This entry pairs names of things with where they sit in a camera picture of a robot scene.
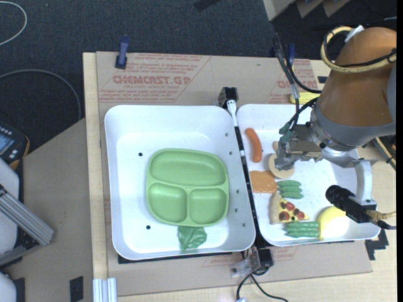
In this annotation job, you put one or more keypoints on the white plastic tray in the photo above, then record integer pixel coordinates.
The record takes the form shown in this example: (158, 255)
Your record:
(132, 181)
(318, 181)

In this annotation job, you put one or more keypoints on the pizza slice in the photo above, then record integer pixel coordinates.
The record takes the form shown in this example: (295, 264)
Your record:
(278, 211)

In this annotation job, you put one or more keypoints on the orange bread slice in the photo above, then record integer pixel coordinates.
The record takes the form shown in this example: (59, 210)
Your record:
(263, 182)

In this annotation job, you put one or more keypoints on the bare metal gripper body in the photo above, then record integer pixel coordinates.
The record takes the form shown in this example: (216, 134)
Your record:
(303, 143)

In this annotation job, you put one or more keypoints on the orange sausage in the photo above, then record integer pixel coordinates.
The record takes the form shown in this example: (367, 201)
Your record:
(254, 145)

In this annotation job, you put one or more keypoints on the thin black and white rod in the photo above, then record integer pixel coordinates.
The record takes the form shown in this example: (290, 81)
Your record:
(243, 156)

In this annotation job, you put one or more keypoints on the yellow lemon half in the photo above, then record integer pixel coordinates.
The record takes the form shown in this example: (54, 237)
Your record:
(332, 223)

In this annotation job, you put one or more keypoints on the green divided plate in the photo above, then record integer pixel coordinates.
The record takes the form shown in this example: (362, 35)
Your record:
(187, 187)

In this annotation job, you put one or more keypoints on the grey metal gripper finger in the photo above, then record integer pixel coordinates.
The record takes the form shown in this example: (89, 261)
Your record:
(279, 160)
(291, 163)

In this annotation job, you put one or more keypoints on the green lettuce leaf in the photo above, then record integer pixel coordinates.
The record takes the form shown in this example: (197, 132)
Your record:
(191, 237)

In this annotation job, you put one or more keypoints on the green pea pods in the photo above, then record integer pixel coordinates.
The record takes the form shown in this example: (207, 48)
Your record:
(290, 189)

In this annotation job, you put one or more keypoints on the brown cardboard board red print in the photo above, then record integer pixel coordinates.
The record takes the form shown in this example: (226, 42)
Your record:
(176, 83)

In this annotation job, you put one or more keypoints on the small beige round piece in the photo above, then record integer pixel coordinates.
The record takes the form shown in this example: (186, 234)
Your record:
(275, 145)

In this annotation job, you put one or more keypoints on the green asparagus bundle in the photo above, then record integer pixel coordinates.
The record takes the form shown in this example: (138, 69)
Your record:
(303, 229)

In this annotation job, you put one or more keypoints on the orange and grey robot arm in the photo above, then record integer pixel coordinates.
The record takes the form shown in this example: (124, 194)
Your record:
(352, 83)

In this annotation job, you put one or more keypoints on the black cylinder on white bracket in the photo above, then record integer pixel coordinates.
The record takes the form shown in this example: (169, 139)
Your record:
(341, 198)

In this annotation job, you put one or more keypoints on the round beige biscuit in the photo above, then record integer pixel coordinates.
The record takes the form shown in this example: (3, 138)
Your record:
(281, 173)

